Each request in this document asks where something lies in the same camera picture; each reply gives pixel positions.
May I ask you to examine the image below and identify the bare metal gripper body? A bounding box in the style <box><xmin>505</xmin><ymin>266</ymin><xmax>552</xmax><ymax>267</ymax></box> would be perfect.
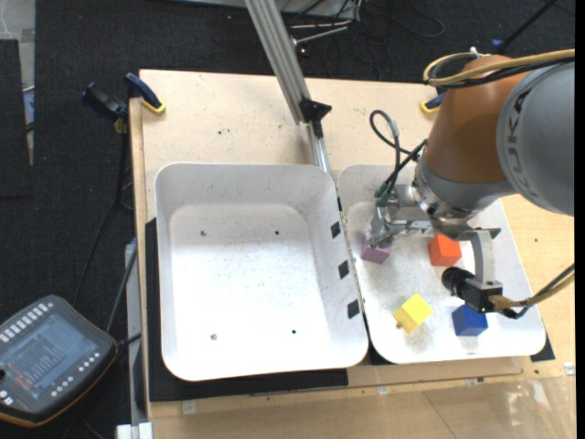
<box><xmin>380</xmin><ymin>183</ymin><xmax>479</xmax><ymax>241</ymax></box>

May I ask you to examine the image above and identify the purple cube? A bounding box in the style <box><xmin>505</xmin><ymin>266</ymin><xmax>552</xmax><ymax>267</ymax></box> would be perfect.
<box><xmin>360</xmin><ymin>235</ymin><xmax>393</xmax><ymax>265</ymax></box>

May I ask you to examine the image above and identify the orange cube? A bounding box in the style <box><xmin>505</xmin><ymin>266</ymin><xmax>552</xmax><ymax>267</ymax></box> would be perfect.
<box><xmin>428</xmin><ymin>234</ymin><xmax>463</xmax><ymax>267</ymax></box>

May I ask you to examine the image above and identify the yellow cube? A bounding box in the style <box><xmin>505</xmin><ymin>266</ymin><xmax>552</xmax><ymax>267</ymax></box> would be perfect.
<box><xmin>393</xmin><ymin>293</ymin><xmax>435</xmax><ymax>334</ymax></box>

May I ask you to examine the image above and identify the white plastic tray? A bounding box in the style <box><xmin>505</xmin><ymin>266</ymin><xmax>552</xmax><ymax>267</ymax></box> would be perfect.
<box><xmin>154</xmin><ymin>161</ymin><xmax>370</xmax><ymax>382</ymax></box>
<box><xmin>336</xmin><ymin>164</ymin><xmax>548</xmax><ymax>366</ymax></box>

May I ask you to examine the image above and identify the blue cube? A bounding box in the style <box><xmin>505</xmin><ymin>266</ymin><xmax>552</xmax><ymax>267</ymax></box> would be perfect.
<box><xmin>451</xmin><ymin>304</ymin><xmax>490</xmax><ymax>337</ymax></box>

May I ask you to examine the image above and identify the pale wood board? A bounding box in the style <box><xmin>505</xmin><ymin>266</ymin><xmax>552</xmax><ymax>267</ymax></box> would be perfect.
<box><xmin>129</xmin><ymin>69</ymin><xmax>576</xmax><ymax>421</ymax></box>

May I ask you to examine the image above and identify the black cylinder on white bracket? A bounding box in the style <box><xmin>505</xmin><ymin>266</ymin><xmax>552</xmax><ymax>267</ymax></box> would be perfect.
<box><xmin>441</xmin><ymin>228</ymin><xmax>505</xmax><ymax>314</ymax></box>

